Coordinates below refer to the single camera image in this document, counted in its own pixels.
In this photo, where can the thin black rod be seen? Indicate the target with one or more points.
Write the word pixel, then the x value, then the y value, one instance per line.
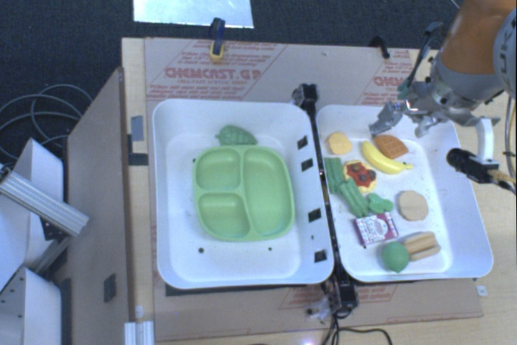
pixel 323 182

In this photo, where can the orange bread slice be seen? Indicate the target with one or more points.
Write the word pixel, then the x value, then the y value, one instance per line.
pixel 391 146

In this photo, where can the yellow banana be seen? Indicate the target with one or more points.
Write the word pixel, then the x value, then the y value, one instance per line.
pixel 383 161

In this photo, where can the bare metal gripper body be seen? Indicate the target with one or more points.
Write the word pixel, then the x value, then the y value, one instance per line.
pixel 438 104

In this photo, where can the green divided plate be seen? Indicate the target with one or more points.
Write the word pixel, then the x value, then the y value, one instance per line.
pixel 258 194

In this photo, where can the yellow round biscuit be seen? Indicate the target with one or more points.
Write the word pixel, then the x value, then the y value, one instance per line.
pixel 339 143

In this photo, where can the green beans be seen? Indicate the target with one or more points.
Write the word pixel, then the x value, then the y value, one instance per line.
pixel 347 190

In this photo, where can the green lime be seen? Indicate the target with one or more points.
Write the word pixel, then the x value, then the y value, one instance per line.
pixel 395 257

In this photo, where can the pizza slice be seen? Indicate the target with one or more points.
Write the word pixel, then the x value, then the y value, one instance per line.
pixel 360 175

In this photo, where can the tan hot dog bun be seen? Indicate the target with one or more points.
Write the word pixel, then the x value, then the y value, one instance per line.
pixel 422 246

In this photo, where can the tan round cookie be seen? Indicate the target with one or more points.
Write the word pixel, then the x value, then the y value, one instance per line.
pixel 413 205

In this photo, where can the brown cardboard board red print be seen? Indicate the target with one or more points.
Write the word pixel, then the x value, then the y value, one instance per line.
pixel 258 68

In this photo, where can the pink and white carton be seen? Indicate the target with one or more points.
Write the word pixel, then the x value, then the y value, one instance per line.
pixel 375 229

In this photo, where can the green grapes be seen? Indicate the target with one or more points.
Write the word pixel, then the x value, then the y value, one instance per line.
pixel 236 135

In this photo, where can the green broccoli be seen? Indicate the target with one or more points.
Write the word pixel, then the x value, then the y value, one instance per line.
pixel 379 204

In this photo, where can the black cylinder on white bracket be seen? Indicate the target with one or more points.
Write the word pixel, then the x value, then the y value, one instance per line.
pixel 473 157

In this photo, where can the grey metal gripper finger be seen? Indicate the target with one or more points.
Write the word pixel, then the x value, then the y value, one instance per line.
pixel 425 127
pixel 383 120

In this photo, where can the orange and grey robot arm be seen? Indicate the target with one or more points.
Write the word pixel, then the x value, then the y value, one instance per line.
pixel 472 36

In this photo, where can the white plastic tray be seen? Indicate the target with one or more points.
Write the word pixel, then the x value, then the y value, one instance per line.
pixel 177 214
pixel 444 222

